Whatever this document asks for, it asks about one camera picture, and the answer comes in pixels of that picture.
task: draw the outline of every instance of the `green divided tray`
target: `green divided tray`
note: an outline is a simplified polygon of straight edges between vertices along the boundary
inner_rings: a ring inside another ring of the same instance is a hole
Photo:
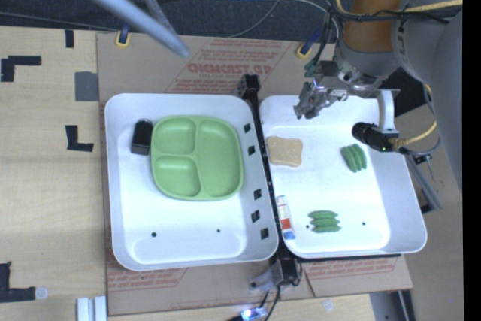
[[[244,182],[239,137],[224,120],[194,115],[163,118],[153,128],[150,152],[153,179],[172,198],[226,199]]]

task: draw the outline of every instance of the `yellow clip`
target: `yellow clip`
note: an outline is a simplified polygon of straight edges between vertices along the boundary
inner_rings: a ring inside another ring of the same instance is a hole
[[[115,38],[115,45],[119,48],[127,48],[129,46],[129,43],[130,43],[130,32],[127,33],[127,39],[126,39],[125,43],[122,43],[120,41],[120,34],[121,33],[122,33],[122,31],[117,32],[117,36]]]
[[[302,50],[302,47],[304,46],[304,43],[301,44],[298,49],[295,51],[295,55],[299,58],[299,59],[307,59],[307,57],[309,56],[310,52],[312,51],[312,48],[310,48],[309,50],[307,50],[306,53],[302,53],[301,50]]]

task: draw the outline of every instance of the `white tray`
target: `white tray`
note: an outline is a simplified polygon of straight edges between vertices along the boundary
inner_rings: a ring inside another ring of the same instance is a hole
[[[295,239],[286,246],[305,259],[414,253],[426,242],[425,224],[405,159],[380,153],[351,134],[357,122],[378,123],[376,99],[349,97],[314,119],[298,120],[297,96],[271,96],[260,107],[265,140],[275,135],[303,142],[298,167],[270,164],[275,196],[284,195]],[[358,143],[368,168],[351,172],[340,153]],[[315,233],[308,214],[332,210],[342,229]]]
[[[240,192],[220,201],[169,198],[156,187],[150,157],[130,151],[135,123],[172,115],[231,123],[244,159]],[[245,132],[244,126],[250,125]],[[268,259],[279,242],[253,117],[230,95],[120,94],[105,107],[113,252],[145,271]],[[249,155],[248,148],[255,152]]]

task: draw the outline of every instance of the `black hole in tray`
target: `black hole in tray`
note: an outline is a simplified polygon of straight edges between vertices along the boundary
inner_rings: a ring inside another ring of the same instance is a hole
[[[269,236],[269,229],[268,228],[263,228],[261,230],[261,239],[263,240],[264,238],[267,238]]]
[[[250,214],[250,218],[253,221],[253,223],[255,221],[257,221],[260,217],[261,217],[261,214],[259,214],[258,210],[254,211],[252,214]]]

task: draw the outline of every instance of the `bread slice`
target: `bread slice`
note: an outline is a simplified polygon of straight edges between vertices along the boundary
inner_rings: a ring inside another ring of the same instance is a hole
[[[302,141],[296,138],[269,137],[269,161],[274,165],[298,167],[301,162]]]

